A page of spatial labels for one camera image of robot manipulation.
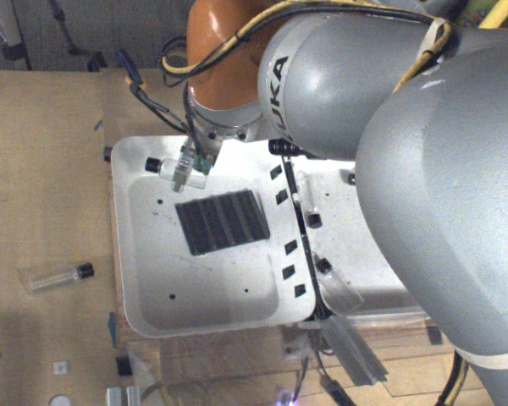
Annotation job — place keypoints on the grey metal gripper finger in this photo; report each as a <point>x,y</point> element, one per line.
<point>182,171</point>

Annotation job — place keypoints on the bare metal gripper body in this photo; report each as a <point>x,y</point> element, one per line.
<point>220,135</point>

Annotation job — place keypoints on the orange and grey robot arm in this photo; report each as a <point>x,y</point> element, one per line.
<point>427,184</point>

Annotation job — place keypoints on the black ribbed rectangular pad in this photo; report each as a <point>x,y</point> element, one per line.
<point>222,222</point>

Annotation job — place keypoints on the white plastic tray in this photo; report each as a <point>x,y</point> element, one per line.
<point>347,243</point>
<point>203,286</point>

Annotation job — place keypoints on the thin black and white rod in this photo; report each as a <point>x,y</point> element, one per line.
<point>301,226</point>

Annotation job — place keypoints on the black cylinder on white bracket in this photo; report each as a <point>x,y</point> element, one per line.
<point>281,146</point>

